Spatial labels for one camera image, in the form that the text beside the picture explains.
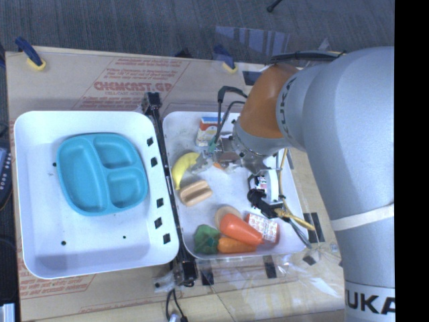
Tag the brown cardboard board, red print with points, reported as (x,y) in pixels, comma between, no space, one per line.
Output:
(100,79)

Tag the white orange and blue carton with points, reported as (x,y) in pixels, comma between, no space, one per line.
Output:
(205,133)

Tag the small orange carrot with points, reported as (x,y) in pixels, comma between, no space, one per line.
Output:
(233,246)

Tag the tan round biscuit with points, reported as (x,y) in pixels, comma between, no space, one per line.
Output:
(225,212)

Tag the green broccoli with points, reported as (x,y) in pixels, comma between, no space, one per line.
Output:
(205,239)

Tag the blue divided plate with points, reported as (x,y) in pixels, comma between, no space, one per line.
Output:
(100,176)

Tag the small orange toy piece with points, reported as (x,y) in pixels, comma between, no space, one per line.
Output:
(218,165)

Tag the large orange carrot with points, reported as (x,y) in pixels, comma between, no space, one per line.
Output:
(239,229)

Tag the tan hot dog bun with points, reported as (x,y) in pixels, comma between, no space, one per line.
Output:
(195,193)

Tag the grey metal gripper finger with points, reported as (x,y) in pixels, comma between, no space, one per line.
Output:
(201,163)
(232,168)

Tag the yellow banana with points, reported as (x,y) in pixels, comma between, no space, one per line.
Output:
(181,169)

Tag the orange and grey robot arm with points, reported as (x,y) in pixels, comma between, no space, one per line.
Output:
(348,139)

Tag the red and white packet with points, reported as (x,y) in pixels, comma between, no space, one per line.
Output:
(265,226)

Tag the white plastic tray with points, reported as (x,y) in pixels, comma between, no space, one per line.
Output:
(231,193)
(100,240)

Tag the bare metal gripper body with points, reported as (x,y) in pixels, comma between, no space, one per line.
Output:
(225,150)

